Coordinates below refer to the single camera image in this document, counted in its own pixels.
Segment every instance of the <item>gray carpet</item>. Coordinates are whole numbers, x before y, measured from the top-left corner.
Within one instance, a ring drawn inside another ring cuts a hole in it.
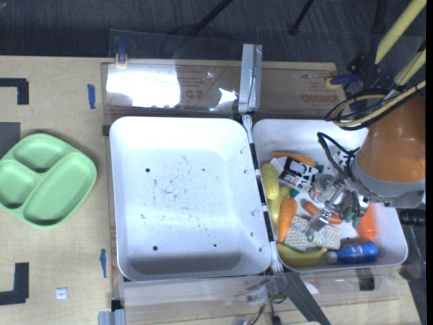
[[[110,52],[110,30],[166,34],[198,23],[221,0],[0,0],[0,55],[95,56]],[[369,51],[377,0],[316,0],[296,36],[288,34],[307,0],[235,0],[198,35],[204,39],[257,42],[264,60],[335,62],[339,71]],[[389,0],[389,28],[410,0]],[[426,38],[426,9],[405,32],[385,71],[396,74]],[[152,55],[154,49],[136,50]],[[219,47],[209,57],[238,57]],[[417,74],[425,78],[425,68]],[[426,231],[415,235],[426,256]],[[420,318],[427,324],[426,270],[409,277]]]

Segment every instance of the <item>wooden table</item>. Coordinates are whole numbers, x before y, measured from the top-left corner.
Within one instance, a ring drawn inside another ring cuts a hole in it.
[[[0,87],[0,121],[20,122],[21,138],[35,132],[58,136],[82,150],[97,166],[94,188],[78,211],[54,230],[40,230],[0,211],[0,291],[12,289],[14,264],[29,262],[30,289],[25,303],[0,306],[0,324],[97,324],[110,310],[113,295],[110,220],[101,64],[103,58],[0,57],[0,78],[25,78],[30,104],[17,105],[16,88]],[[95,87],[95,109],[87,85]],[[106,250],[107,278],[99,256]],[[407,282],[398,274],[396,297],[389,301],[325,306],[332,324],[420,324]],[[67,299],[56,289],[67,288]],[[283,323],[305,323],[292,307],[276,307]],[[233,318],[188,324],[232,324]],[[270,324],[267,314],[257,324]]]

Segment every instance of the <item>blue bottle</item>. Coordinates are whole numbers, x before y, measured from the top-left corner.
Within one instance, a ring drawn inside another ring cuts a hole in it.
[[[367,241],[343,246],[339,251],[326,253],[328,263],[369,263],[376,259],[379,250],[376,243]]]

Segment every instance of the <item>orange carrot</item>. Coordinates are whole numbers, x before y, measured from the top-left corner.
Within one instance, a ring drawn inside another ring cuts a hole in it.
[[[298,203],[294,198],[285,198],[281,203],[278,217],[278,243],[282,243],[286,238],[297,209]]]
[[[289,152],[272,152],[273,158],[283,158],[284,156],[288,156],[289,158],[296,160],[298,163],[304,163],[308,166],[316,167],[316,163],[314,162],[314,160],[306,155]]]
[[[302,207],[304,207],[304,210],[306,210],[309,215],[314,215],[319,211],[319,209],[313,203],[311,203],[309,201],[304,201],[302,203]],[[335,214],[331,214],[328,218],[328,221],[329,221],[329,224],[341,224],[342,223],[341,218]]]

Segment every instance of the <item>green divided plate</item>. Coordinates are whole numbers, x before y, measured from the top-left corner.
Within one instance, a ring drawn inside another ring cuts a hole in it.
[[[55,228],[81,206],[96,176],[80,150],[35,133],[0,159],[0,207],[36,228]]]

